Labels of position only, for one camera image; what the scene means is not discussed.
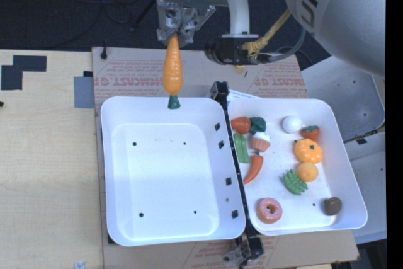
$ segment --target red chili pepper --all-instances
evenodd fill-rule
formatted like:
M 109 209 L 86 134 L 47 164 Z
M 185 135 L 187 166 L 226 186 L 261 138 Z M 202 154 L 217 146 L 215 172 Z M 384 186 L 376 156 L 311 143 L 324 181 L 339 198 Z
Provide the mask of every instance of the red chili pepper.
M 263 156 L 259 155 L 259 152 L 256 151 L 255 155 L 253 155 L 251 159 L 251 169 L 244 178 L 244 184 L 248 184 L 255 177 L 257 177 L 257 175 L 260 172 L 260 169 L 262 168 L 262 165 L 263 165 Z

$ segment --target black floor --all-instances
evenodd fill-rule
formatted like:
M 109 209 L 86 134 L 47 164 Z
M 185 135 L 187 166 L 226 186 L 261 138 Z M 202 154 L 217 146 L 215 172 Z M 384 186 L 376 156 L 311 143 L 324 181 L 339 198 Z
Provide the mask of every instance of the black floor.
M 0 0 L 0 49 L 90 51 L 91 47 L 165 48 L 157 40 L 152 0 Z M 285 0 L 250 0 L 250 32 L 264 35 L 286 10 Z M 229 10 L 217 11 L 184 49 L 203 50 L 213 37 L 228 33 Z M 300 25 L 290 18 L 262 52 L 293 46 Z M 301 69 L 329 54 L 309 35 L 297 53 Z

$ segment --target light wood surface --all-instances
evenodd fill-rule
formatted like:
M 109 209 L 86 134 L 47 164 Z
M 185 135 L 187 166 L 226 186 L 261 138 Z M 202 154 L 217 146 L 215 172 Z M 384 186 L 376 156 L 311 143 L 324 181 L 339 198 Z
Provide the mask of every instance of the light wood surface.
M 74 108 L 91 53 L 0 50 L 0 65 L 13 55 L 46 55 L 47 71 L 0 91 L 0 269 L 101 269 L 94 109 Z

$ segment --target black bracket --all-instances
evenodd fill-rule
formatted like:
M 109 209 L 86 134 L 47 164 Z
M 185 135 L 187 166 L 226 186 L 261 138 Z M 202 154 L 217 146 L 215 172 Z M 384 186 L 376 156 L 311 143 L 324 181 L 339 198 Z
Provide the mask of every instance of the black bracket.
M 244 268 L 247 265 L 248 260 L 257 259 L 264 253 L 263 244 L 261 242 L 260 237 L 258 236 L 258 232 L 252 225 L 251 218 L 249 216 L 249 209 L 247 207 L 246 202 L 246 194 L 242 181 L 241 171 L 239 169 L 238 158 L 235 150 L 234 138 L 232 137 L 231 131 L 231 121 L 228 115 L 228 101 L 227 97 L 229 94 L 229 86 L 227 82 L 214 82 L 211 90 L 210 97 L 216 102 L 220 103 L 221 107 L 224 110 L 225 122 L 227 124 L 229 142 L 231 144 L 232 157 L 234 159 L 234 165 L 237 172 L 239 190 L 241 192 L 242 203 L 244 206 L 245 216 L 246 216 L 246 226 L 245 233 L 247 237 L 247 241 L 242 242 L 242 237 L 238 237 L 236 239 L 237 247 L 241 250 L 241 254 L 245 258 L 244 261 L 241 262 L 239 268 Z

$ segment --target toy pumpkin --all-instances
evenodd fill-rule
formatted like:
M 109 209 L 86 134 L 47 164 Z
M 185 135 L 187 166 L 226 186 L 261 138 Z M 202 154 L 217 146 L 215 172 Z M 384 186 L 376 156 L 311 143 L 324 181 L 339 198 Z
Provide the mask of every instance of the toy pumpkin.
M 295 155 L 303 163 L 319 163 L 322 161 L 322 148 L 312 139 L 300 139 L 295 143 Z

